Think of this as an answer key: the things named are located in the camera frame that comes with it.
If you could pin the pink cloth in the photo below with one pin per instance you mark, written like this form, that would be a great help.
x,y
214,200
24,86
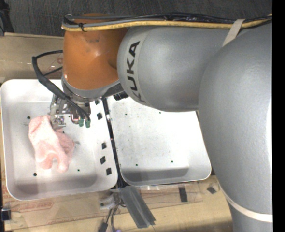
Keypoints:
x,y
49,145

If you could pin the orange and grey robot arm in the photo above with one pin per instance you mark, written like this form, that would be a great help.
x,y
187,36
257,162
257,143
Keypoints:
x,y
171,66

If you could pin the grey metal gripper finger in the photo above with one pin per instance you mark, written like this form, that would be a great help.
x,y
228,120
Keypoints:
x,y
62,121
54,121

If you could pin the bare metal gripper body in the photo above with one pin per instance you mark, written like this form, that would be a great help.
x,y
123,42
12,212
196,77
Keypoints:
x,y
67,106

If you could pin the white plastic tray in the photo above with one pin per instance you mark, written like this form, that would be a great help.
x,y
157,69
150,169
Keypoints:
x,y
154,144
19,134

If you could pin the brown cardboard board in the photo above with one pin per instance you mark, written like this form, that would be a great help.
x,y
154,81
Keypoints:
x,y
19,54

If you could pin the black cylinder on white bracket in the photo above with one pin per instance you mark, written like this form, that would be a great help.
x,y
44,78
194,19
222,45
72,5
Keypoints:
x,y
120,95

